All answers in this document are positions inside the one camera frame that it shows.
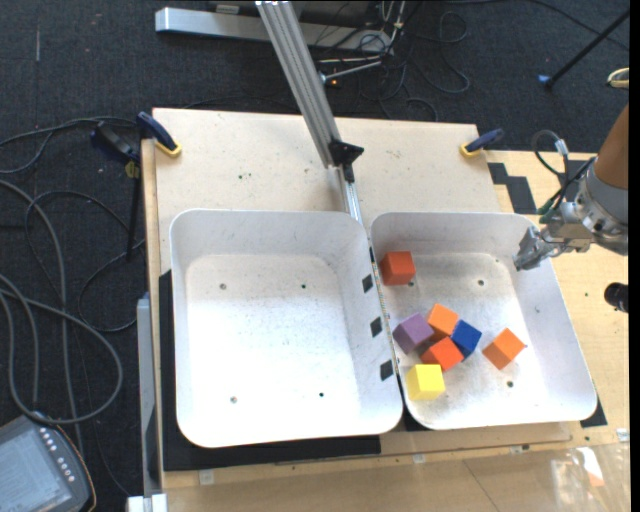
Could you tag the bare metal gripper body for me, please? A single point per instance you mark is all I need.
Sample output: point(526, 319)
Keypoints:
point(575, 230)

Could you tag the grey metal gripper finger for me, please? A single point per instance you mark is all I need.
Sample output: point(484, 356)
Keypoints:
point(546, 248)
point(527, 247)

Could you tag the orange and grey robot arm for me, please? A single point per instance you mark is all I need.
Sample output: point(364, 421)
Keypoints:
point(614, 165)

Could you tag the orange cube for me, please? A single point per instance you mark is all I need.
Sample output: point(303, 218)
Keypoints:
point(502, 348)
point(443, 318)

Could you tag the blue cube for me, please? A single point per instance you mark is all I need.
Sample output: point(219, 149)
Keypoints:
point(467, 336)

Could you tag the red-orange cube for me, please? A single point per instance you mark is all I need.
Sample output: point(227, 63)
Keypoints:
point(397, 267)
point(442, 354)

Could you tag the purple cube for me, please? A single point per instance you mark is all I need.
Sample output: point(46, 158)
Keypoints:
point(412, 331)

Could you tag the white plastic tray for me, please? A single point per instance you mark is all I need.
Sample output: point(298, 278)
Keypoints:
point(270, 340)
point(480, 395)

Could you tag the yellow cube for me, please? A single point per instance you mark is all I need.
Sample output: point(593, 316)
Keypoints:
point(425, 382)

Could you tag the thin black and white rod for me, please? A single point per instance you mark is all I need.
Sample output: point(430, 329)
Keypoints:
point(353, 200)

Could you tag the black block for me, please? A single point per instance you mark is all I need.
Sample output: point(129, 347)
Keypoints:
point(348, 172)

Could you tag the pale wood board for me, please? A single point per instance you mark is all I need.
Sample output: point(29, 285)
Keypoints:
point(250, 165)

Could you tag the black cylinder on white bracket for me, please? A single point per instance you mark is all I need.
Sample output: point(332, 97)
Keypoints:
point(617, 297)

